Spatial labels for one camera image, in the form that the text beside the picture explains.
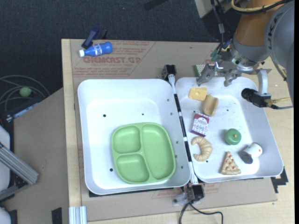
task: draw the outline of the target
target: toy pizza slice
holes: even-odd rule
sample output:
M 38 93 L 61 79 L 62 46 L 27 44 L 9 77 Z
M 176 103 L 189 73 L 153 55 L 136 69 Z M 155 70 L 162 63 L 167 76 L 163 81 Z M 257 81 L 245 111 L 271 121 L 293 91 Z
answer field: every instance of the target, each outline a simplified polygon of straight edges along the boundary
M 220 172 L 225 175 L 236 175 L 241 173 L 241 170 L 236 165 L 233 156 L 229 151 L 226 153 Z

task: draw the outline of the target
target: blue water bottle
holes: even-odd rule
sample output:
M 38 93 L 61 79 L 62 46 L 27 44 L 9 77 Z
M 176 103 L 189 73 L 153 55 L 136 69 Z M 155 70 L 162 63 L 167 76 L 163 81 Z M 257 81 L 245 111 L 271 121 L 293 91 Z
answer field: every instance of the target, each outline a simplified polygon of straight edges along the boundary
M 79 50 L 79 57 L 84 56 L 101 56 L 103 54 L 110 54 L 113 50 L 112 44 L 110 42 L 105 42 L 102 44 L 95 44 L 86 50 Z

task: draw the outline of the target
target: yellow sponge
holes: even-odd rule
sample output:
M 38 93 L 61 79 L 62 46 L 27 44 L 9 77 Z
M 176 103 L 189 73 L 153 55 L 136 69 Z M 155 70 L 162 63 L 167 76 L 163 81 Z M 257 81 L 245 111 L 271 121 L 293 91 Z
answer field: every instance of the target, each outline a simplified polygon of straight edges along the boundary
M 190 99 L 196 99 L 196 100 L 199 100 L 199 101 L 204 101 L 206 99 L 206 93 L 207 93 L 206 87 L 202 87 L 202 88 L 193 87 L 193 88 L 190 89 L 188 97 Z

